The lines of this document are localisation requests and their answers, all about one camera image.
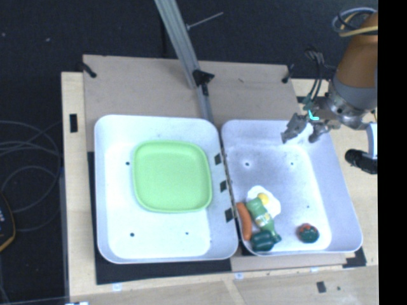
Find white and yellow fried egg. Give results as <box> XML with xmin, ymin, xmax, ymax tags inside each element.
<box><xmin>246</xmin><ymin>185</ymin><xmax>282</xmax><ymax>217</ymax></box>

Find white plastic tray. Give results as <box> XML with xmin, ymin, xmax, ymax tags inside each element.
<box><xmin>219</xmin><ymin>119</ymin><xmax>364</xmax><ymax>257</ymax></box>
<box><xmin>93</xmin><ymin>114</ymin><xmax>240</xmax><ymax>264</ymax></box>

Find orange sausage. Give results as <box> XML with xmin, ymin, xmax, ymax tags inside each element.
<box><xmin>235</xmin><ymin>201</ymin><xmax>253</xmax><ymax>241</ymax></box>

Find green bottle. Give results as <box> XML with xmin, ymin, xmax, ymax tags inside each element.
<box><xmin>245</xmin><ymin>198</ymin><xmax>282</xmax><ymax>243</ymax></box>

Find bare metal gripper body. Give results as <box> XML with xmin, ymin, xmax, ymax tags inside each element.
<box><xmin>310</xmin><ymin>90</ymin><xmax>376</xmax><ymax>130</ymax></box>

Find black cylinder on white bracket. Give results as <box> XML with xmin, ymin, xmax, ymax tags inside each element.
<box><xmin>344</xmin><ymin>122</ymin><xmax>379</xmax><ymax>175</ymax></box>

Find brown cardboard board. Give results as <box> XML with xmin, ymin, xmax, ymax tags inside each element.
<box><xmin>82</xmin><ymin>54</ymin><xmax>348</xmax><ymax>272</ymax></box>

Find red and green tomato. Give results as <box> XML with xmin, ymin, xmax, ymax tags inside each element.
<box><xmin>296</xmin><ymin>222</ymin><xmax>321</xmax><ymax>245</ymax></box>

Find green plate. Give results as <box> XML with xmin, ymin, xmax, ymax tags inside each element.
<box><xmin>131</xmin><ymin>139</ymin><xmax>214</xmax><ymax>214</ymax></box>

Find dark green pepper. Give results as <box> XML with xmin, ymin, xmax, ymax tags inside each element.
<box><xmin>250</xmin><ymin>231</ymin><xmax>275</xmax><ymax>252</ymax></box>

